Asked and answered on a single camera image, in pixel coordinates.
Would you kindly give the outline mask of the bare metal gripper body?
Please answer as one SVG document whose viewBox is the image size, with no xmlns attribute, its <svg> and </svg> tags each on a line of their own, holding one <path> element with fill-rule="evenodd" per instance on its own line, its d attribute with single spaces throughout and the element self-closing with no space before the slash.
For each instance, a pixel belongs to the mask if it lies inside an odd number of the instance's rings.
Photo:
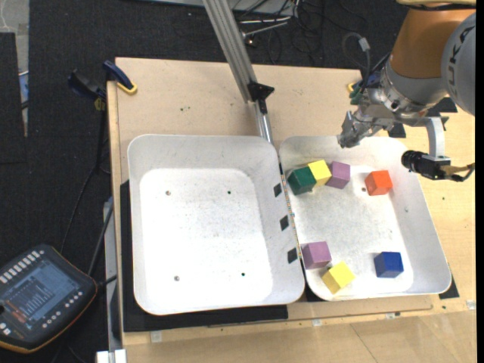
<svg viewBox="0 0 484 363">
<path fill-rule="evenodd" d="M 349 130 L 390 130 L 395 123 L 420 126 L 430 111 L 429 104 L 421 104 L 405 97 L 394 88 L 366 88 L 355 86 L 349 94 L 353 111 L 346 114 Z"/>
</svg>

